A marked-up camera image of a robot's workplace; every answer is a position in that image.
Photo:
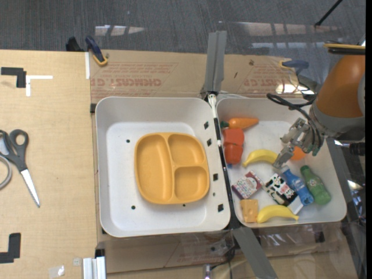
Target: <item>toy carrot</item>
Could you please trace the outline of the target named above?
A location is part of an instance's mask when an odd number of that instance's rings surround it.
[[[257,118],[231,118],[228,122],[222,121],[220,123],[221,128],[248,128],[258,123]]]

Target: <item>yellow divided tray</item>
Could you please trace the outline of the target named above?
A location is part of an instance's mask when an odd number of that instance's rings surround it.
[[[152,133],[135,146],[137,187],[149,202],[198,201],[209,189],[209,169],[199,140],[183,133]]]

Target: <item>blue bottle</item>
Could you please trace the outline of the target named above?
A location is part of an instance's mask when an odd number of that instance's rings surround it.
[[[283,166],[280,174],[281,177],[287,182],[288,186],[296,191],[304,206],[314,202],[314,197],[307,188],[306,183],[300,177],[292,174],[288,166]]]

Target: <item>banana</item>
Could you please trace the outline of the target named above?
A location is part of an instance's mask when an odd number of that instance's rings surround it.
[[[243,167],[246,167],[248,164],[257,162],[257,161],[267,161],[273,164],[278,157],[278,154],[271,150],[267,149],[257,149],[251,152],[246,161],[242,163]]]
[[[257,215],[257,223],[266,222],[272,217],[284,217],[284,218],[293,218],[298,220],[298,216],[294,215],[292,211],[286,206],[282,205],[270,205],[261,209]]]

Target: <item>wooden surface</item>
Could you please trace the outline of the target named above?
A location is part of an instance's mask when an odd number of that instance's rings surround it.
[[[0,66],[22,67],[32,80],[31,96],[15,76],[0,76],[0,129],[28,132],[26,163],[40,208],[13,166],[0,190],[0,252],[8,236],[21,233],[20,258],[0,264],[0,278],[49,278],[64,265],[63,278],[81,278],[75,257],[94,257],[96,246],[90,82],[84,53],[0,51]]]

